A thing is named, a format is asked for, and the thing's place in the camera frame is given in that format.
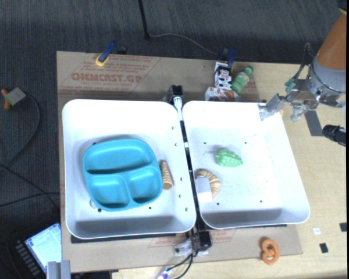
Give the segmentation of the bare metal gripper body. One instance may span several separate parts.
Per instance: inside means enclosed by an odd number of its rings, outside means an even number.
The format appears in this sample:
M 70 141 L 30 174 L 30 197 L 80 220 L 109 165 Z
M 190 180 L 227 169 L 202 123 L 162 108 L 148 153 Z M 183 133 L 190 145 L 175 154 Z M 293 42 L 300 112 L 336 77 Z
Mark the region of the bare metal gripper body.
M 319 104 L 331 108 L 343 108 L 346 100 L 340 97 L 344 91 L 324 83 L 315 73 L 306 78 L 292 77 L 286 82 L 286 100 L 290 103 L 303 103 L 315 109 Z

